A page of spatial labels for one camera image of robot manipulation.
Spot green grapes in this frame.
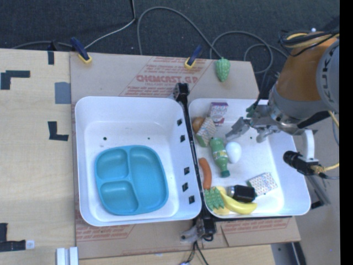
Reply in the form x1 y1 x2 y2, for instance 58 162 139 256
215 57 232 83

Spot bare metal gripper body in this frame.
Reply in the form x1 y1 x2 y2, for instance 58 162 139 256
249 104 304 136

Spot yellow banana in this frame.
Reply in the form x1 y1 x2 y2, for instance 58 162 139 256
220 189 258 215

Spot white patterned packet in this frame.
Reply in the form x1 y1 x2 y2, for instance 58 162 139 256
246 172 279 197

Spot green toy vegetable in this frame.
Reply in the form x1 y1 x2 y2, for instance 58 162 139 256
204 186 225 211

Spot white plastic tray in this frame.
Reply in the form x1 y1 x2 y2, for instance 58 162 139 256
188 98 312 219
74 96 203 227

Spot green and beige carton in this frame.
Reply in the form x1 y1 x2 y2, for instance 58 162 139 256
196 117 217 148

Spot green plastic bottle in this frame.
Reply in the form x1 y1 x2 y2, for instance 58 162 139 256
209 137 231 178

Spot blue divided plate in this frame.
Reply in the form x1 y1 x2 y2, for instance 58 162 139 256
94 145 170 216

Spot brown cardboard board, red print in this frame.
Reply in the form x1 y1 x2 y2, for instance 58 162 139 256
69 51 302 259

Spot purple and white carton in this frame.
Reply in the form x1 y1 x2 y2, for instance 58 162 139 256
207 101 229 127

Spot orange sausage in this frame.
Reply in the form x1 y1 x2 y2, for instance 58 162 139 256
198 157 213 190

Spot black cylinder on white bracket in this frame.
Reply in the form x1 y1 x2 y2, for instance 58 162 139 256
282 129 321 177

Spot black block with thin wires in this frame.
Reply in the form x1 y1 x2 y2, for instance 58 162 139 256
173 82 191 102
192 216 217 242

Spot brown bread roll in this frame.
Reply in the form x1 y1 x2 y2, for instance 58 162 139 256
191 116 206 134

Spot white egg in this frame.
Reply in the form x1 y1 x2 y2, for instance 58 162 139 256
225 141 243 164

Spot thin black and white rod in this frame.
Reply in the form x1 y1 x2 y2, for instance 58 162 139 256
178 92 212 221

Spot black bottle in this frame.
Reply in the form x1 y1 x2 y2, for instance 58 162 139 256
226 184 258 204

